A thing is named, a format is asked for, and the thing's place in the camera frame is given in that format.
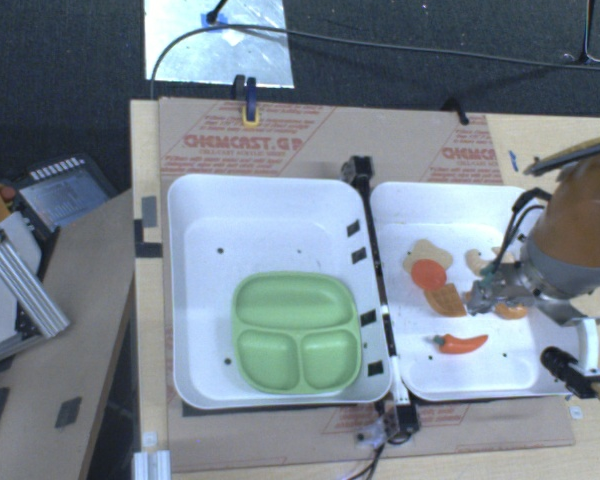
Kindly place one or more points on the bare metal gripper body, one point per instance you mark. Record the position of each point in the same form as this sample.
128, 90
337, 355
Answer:
511, 288

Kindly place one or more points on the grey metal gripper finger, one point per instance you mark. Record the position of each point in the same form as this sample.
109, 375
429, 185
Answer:
475, 305
493, 305

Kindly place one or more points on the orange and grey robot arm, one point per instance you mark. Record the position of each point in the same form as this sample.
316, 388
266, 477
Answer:
580, 208

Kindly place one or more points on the orange toy croissant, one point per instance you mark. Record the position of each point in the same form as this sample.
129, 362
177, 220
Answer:
513, 313

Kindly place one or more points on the brown toy waffle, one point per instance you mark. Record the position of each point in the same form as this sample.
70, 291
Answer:
446, 302

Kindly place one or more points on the orange toy chili pepper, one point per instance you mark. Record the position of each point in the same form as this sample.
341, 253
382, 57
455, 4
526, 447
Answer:
460, 344

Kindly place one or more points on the beige curved toy cashew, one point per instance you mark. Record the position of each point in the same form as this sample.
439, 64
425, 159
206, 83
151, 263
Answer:
476, 263

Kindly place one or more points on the orange round toy slice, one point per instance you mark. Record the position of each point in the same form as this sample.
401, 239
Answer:
429, 274

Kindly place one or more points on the white plastic tray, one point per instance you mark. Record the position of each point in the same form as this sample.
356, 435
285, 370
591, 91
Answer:
205, 288
480, 373

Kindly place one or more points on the beige toy bread piece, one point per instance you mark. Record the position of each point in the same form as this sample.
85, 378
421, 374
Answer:
430, 252

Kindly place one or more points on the thin black and white rod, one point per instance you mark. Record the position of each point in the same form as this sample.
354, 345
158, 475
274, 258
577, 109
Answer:
380, 278

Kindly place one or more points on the green divided plate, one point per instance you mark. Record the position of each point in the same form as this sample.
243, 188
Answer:
295, 333

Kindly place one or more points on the brown cardboard board red print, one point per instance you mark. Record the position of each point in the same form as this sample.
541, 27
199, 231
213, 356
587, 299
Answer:
300, 133

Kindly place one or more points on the black cylinder on white bracket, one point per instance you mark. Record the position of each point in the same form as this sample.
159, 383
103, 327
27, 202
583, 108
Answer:
570, 368

